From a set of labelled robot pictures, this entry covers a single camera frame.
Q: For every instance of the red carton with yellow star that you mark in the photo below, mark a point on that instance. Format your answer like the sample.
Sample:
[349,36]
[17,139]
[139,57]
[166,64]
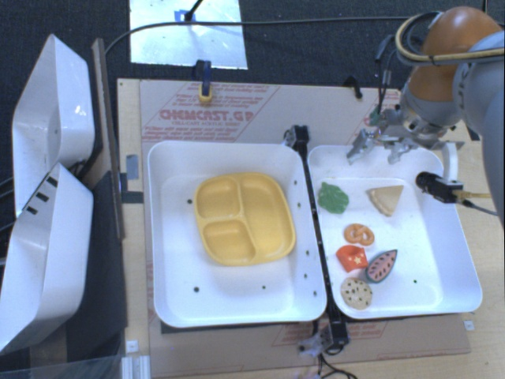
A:
[351,258]

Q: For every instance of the green toy lettuce leaf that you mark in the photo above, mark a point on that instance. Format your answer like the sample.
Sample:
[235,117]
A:
[333,200]

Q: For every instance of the white plastic tray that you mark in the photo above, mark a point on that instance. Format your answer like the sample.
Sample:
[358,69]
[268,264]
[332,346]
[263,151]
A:
[434,259]
[177,282]

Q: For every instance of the orange toy pretzel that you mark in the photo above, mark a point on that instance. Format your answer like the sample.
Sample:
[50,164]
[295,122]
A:
[358,235]

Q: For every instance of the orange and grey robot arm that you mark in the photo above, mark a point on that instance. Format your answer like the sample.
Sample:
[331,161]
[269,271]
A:
[481,93]

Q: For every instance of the black cylinder on white bracket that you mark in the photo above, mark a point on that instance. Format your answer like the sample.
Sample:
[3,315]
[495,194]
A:
[436,186]

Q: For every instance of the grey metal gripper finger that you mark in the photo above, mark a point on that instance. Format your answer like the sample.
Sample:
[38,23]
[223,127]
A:
[362,143]
[399,151]

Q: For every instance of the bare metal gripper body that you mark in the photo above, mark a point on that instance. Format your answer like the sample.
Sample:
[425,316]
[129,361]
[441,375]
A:
[398,130]

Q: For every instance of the beige chocolate chip biscuit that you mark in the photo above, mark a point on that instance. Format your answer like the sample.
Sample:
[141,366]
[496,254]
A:
[356,293]

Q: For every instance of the beige toy pie slice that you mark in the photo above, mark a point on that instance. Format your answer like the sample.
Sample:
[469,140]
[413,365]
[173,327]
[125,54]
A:
[386,197]

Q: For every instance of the yellow divided plate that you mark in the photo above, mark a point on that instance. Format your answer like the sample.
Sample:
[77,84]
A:
[260,211]

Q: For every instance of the toy watermelon slice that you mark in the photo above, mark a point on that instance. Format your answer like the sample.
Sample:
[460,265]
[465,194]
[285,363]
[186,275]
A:
[382,267]

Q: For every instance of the brown cardboard board red print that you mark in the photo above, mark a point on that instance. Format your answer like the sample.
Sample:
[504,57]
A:
[236,109]

